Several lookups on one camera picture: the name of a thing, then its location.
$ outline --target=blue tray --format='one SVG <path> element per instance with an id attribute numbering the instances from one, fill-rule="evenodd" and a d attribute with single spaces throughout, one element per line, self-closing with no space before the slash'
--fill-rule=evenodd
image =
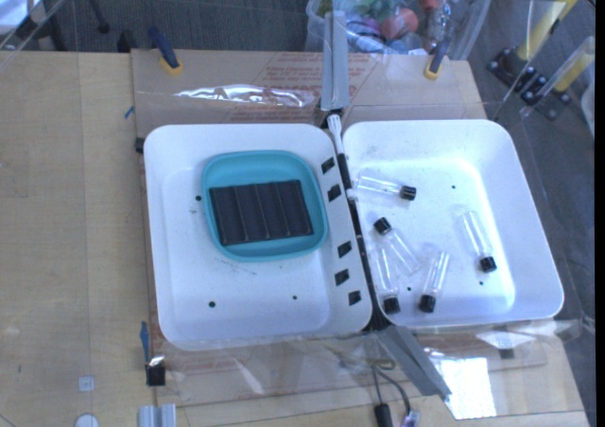
<path id="1" fill-rule="evenodd" d="M 221 243 L 211 189 L 297 180 L 311 222 L 311 233 L 296 237 L 224 245 Z M 215 246 L 242 262 L 290 259 L 320 247 L 328 233 L 320 187 L 313 170 L 297 155 L 281 150 L 227 153 L 213 157 L 201 174 L 204 211 Z"/>

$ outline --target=glass vial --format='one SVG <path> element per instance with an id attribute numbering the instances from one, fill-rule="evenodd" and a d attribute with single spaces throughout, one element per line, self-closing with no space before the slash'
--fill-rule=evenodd
<path id="1" fill-rule="evenodd" d="M 389 258 L 386 249 L 378 248 L 370 252 L 370 265 L 376 295 L 385 313 L 397 313 L 399 307 L 399 271 Z"/>
<path id="2" fill-rule="evenodd" d="M 492 245 L 476 211 L 460 216 L 459 224 L 467 238 L 467 245 L 483 272 L 495 271 L 497 266 L 492 256 Z"/>
<path id="3" fill-rule="evenodd" d="M 415 187 L 409 187 L 403 183 L 394 181 L 376 179 L 369 175 L 360 175 L 357 179 L 357 187 L 379 194 L 395 195 L 404 200 L 413 200 L 416 198 Z"/>
<path id="4" fill-rule="evenodd" d="M 378 232 L 378 246 L 384 248 L 397 268 L 411 276 L 421 268 L 421 264 L 407 244 L 402 233 L 390 226 L 385 217 L 374 222 L 374 229 Z"/>
<path id="5" fill-rule="evenodd" d="M 424 285 L 423 295 L 420 298 L 420 310 L 425 313 L 433 313 L 437 298 L 441 295 L 443 281 L 447 273 L 447 266 L 450 264 L 450 255 L 447 252 L 439 251 L 436 258 L 433 259 L 426 284 Z"/>

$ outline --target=wooden table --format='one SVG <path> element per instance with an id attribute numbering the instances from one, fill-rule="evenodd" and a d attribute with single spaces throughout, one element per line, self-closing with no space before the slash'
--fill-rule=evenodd
<path id="1" fill-rule="evenodd" d="M 479 103 L 468 64 L 452 68 Z M 128 55 L 22 52 L 0 75 L 0 426 L 73 425 L 85 412 L 136 425 L 155 402 L 139 338 L 149 307 L 132 105 Z M 433 397 L 412 407 L 427 426 L 588 425 L 556 336 L 544 355 L 491 376 L 498 417 L 455 421 Z M 372 395 L 338 410 L 325 393 L 300 412 L 279 398 L 179 407 L 178 425 L 370 426 Z"/>

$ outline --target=dark floor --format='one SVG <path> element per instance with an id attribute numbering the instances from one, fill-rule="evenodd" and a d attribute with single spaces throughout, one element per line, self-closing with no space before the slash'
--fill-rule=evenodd
<path id="1" fill-rule="evenodd" d="M 512 93 L 503 103 L 507 87 L 487 71 L 502 49 L 523 39 L 529 3 L 548 1 L 493 0 L 468 61 L 489 117 L 510 131 L 526 166 L 565 287 L 560 318 L 579 319 L 582 325 L 566 347 L 587 415 L 596 425 L 595 149 L 579 106 L 591 69 L 568 89 L 571 104 L 543 102 L 561 112 L 554 120 L 535 110 L 521 119 L 525 102 Z M 152 24 L 177 48 L 302 51 L 306 39 L 308 0 L 98 0 L 111 27 L 107 34 L 96 31 L 88 0 L 73 2 L 76 21 L 63 18 L 61 31 L 68 47 L 79 51 L 114 52 L 125 29 L 137 45 L 150 47 Z M 549 77 L 595 33 L 595 10 L 579 0 L 532 64 Z"/>

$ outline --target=white plastic tray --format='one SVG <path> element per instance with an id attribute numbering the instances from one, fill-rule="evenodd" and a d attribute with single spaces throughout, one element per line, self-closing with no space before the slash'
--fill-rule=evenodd
<path id="1" fill-rule="evenodd" d="M 290 151 L 311 166 L 328 217 L 321 248 L 267 263 L 239 263 L 219 252 L 203 215 L 201 173 L 214 156 L 243 150 Z M 144 154 L 158 315 L 167 340 L 203 350 L 220 341 L 346 334 L 366 326 L 372 303 L 340 174 L 337 165 L 321 169 L 337 160 L 326 133 L 311 125 L 165 126 L 147 136 Z M 341 194 L 328 200 L 335 185 Z M 347 243 L 351 249 L 340 257 L 338 247 Z"/>
<path id="2" fill-rule="evenodd" d="M 343 142 L 353 180 L 372 169 L 383 179 L 417 188 L 410 202 L 356 192 L 367 245 L 373 222 L 385 216 L 417 251 L 432 243 L 452 258 L 432 314 L 418 308 L 425 274 L 401 282 L 401 312 L 390 316 L 395 324 L 468 326 L 559 312 L 559 274 L 512 139 L 502 127 L 487 120 L 365 122 L 348 128 Z M 473 265 L 460 240 L 455 220 L 465 210 L 482 217 L 498 265 L 492 273 Z"/>

